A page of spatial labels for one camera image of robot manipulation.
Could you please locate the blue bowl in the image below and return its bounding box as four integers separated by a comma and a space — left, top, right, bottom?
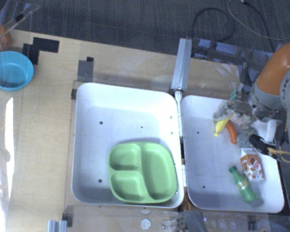
0, 49, 37, 95

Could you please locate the orange sausage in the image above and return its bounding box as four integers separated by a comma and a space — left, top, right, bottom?
223, 120, 240, 145

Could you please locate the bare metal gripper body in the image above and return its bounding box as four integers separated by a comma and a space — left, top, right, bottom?
233, 96, 277, 122

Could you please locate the clear plastic bottle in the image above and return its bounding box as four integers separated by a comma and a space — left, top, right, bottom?
235, 126, 256, 148

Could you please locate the green divided plate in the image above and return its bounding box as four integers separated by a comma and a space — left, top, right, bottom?
103, 138, 182, 209

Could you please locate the green bottle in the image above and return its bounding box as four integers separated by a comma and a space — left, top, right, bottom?
225, 165, 261, 205

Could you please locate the orange and white carton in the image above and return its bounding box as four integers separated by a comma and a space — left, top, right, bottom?
237, 147, 269, 183

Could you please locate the black cylinder on white bracket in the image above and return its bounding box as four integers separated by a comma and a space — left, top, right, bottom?
247, 116, 280, 154

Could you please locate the pink patterned packet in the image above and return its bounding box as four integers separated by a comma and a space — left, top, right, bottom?
229, 112, 252, 130

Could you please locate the yellow banana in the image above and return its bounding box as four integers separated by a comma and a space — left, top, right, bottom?
213, 112, 234, 139

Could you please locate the white plastic tray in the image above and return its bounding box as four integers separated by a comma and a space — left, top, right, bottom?
170, 94, 290, 219
65, 81, 196, 215

